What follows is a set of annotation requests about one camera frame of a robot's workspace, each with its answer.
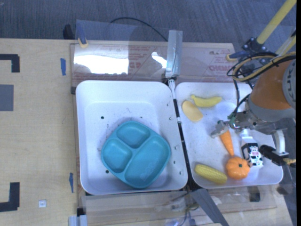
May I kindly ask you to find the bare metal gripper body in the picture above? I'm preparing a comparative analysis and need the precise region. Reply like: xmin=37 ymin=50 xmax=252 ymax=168
xmin=228 ymin=110 xmax=288 ymax=135

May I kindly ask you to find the orange carrot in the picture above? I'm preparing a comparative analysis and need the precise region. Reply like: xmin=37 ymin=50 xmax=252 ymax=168
xmin=219 ymin=129 xmax=235 ymax=157

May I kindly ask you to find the white plastic tray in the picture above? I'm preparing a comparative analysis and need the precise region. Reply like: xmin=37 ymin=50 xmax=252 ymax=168
xmin=75 ymin=80 xmax=189 ymax=196
xmin=174 ymin=81 xmax=284 ymax=189

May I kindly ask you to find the yellow banana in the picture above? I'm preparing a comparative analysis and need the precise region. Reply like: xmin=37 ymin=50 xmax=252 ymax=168
xmin=190 ymin=94 xmax=223 ymax=108

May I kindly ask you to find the yellow oval toy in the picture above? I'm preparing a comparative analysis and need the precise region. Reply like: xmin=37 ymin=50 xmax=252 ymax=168
xmin=181 ymin=99 xmax=204 ymax=122

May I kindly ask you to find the white cow print milk carton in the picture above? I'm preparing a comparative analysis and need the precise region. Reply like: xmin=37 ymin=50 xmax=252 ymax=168
xmin=240 ymin=129 xmax=264 ymax=168

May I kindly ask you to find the orange pumpkin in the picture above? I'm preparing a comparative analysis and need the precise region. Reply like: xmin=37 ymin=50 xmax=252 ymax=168
xmin=225 ymin=156 xmax=251 ymax=180

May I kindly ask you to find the yellow corn cob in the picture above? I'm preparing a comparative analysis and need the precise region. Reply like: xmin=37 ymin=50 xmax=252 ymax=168
xmin=194 ymin=163 xmax=228 ymax=185

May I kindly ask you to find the blue divided plate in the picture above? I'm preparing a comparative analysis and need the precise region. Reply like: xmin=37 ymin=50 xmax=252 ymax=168
xmin=100 ymin=121 xmax=172 ymax=189

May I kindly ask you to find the black cylinder on white bracket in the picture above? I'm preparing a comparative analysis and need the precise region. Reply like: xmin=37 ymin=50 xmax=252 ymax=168
xmin=258 ymin=129 xmax=291 ymax=167

